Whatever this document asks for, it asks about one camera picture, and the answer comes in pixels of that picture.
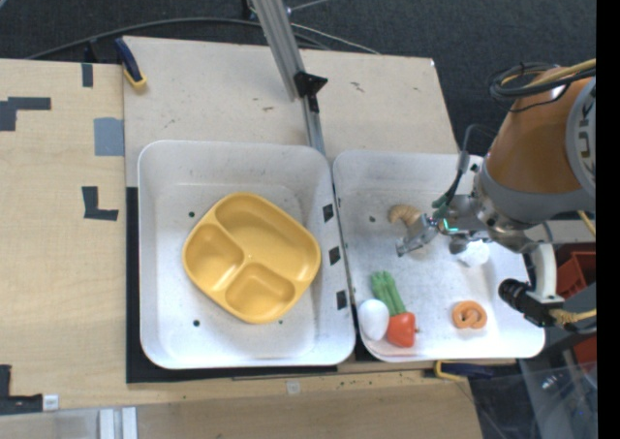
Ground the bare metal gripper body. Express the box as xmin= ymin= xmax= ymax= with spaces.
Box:
xmin=435 ymin=193 xmax=540 ymax=255

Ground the white crumpled lump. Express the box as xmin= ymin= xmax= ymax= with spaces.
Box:
xmin=457 ymin=238 xmax=491 ymax=268

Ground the tan croissant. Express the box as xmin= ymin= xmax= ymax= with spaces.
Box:
xmin=387 ymin=204 xmax=424 ymax=227

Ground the white plastic tray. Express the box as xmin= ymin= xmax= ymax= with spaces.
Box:
xmin=137 ymin=139 xmax=357 ymax=371
xmin=331 ymin=148 xmax=547 ymax=363

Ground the green asparagus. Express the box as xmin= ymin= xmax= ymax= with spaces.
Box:
xmin=370 ymin=270 xmax=409 ymax=318

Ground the orange pretzel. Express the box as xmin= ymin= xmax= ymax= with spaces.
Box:
xmin=451 ymin=299 xmax=488 ymax=330

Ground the thin black and white rod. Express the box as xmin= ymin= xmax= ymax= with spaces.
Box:
xmin=330 ymin=166 xmax=358 ymax=331

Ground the white egg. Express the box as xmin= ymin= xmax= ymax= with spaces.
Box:
xmin=357 ymin=298 xmax=390 ymax=343

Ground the red pepper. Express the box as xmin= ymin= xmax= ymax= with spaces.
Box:
xmin=385 ymin=311 xmax=419 ymax=349

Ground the yellow divided plate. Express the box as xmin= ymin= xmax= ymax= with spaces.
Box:
xmin=181 ymin=191 xmax=323 ymax=326

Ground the pale wood board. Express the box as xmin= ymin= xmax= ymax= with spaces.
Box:
xmin=122 ymin=34 xmax=517 ymax=383

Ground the black cylinder on white bracket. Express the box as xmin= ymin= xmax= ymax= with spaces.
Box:
xmin=497 ymin=242 xmax=566 ymax=328

